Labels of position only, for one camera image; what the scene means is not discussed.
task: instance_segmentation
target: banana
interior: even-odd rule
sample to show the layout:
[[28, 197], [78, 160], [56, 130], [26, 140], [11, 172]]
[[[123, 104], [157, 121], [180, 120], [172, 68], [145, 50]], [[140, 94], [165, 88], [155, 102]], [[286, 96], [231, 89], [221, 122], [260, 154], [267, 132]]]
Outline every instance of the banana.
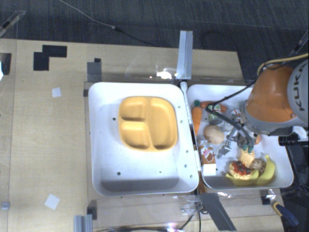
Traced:
[[253, 184], [254, 182], [256, 182], [259, 176], [259, 171], [254, 169], [251, 171], [251, 174], [252, 176], [248, 180], [236, 179], [230, 174], [226, 174], [225, 176], [229, 178], [235, 186], [245, 187], [245, 186], [249, 186]]
[[266, 185], [269, 181], [271, 181], [275, 173], [275, 169], [276, 169], [275, 163], [269, 158], [269, 155], [266, 155], [265, 158], [267, 160], [266, 167], [265, 167], [264, 172], [261, 174], [260, 177], [258, 177], [255, 183], [257, 186]]

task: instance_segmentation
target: yellow cable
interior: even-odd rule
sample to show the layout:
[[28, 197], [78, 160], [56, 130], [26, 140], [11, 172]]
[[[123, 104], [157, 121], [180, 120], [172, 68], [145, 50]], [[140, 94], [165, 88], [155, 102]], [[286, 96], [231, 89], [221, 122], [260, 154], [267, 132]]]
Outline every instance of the yellow cable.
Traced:
[[261, 69], [268, 64], [298, 60], [298, 59], [302, 59], [302, 58], [308, 58], [308, 55], [309, 55], [308, 53], [305, 53], [305, 54], [302, 54], [302, 55], [299, 55], [299, 56], [294, 56], [294, 57], [289, 57], [289, 58], [278, 58], [278, 59], [272, 59], [272, 60], [266, 61], [266, 62], [262, 63], [259, 66], [259, 68], [257, 69], [257, 75], [259, 75], [260, 72], [261, 72]]

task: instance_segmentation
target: carrot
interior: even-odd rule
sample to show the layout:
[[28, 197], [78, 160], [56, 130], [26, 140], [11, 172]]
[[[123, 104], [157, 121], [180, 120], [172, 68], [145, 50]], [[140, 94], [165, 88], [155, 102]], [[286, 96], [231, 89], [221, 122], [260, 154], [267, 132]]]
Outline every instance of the carrot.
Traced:
[[201, 123], [202, 112], [202, 109], [198, 106], [194, 107], [191, 111], [195, 136], [197, 135], [199, 125]]
[[[206, 108], [209, 104], [211, 104], [211, 103], [213, 103], [213, 101], [202, 101], [200, 104], [199, 104], [199, 106], [201, 107], [201, 108]], [[224, 106], [224, 105], [222, 105], [222, 104], [220, 104], [220, 108], [221, 108], [221, 112], [222, 113], [225, 113], [226, 111], [227, 111], [227, 108], [226, 108], [226, 106]]]

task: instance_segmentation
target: wooden table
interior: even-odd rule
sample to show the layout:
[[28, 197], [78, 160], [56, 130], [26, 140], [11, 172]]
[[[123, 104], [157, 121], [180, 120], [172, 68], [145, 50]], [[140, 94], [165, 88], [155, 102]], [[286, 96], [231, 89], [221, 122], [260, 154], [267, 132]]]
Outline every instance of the wooden table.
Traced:
[[[48, 72], [34, 71], [33, 53], [41, 52], [43, 44], [66, 45], [68, 55], [50, 58]], [[74, 216], [85, 215], [89, 202], [83, 97], [87, 62], [100, 58], [103, 74], [134, 76], [143, 70], [155, 75], [156, 69], [177, 66], [178, 50], [0, 39], [0, 52], [12, 53], [11, 73], [0, 82], [0, 198], [11, 203], [9, 212], [0, 210], [0, 231], [73, 231]], [[193, 75], [242, 80], [234, 52], [194, 50]], [[53, 98], [57, 87], [61, 97]], [[44, 205], [49, 194], [60, 199], [55, 210]], [[186, 220], [169, 196], [149, 196], [139, 203], [100, 198], [109, 212], [95, 221], [97, 227], [125, 225], [137, 217], [144, 224], [154, 214], [159, 223]], [[139, 207], [152, 213], [140, 213]], [[238, 231], [283, 231], [270, 206], [228, 204], [226, 210]], [[217, 231], [209, 215], [202, 219], [202, 231]], [[196, 217], [186, 231], [198, 231]]]

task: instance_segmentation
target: yellow plate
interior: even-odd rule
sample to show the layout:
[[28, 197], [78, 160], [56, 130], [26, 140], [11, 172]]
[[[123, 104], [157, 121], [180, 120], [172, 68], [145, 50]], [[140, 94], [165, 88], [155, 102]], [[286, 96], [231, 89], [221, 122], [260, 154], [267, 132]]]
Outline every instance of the yellow plate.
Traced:
[[171, 149], [178, 139], [175, 110], [159, 97], [124, 99], [119, 107], [118, 128], [124, 145], [135, 150]]

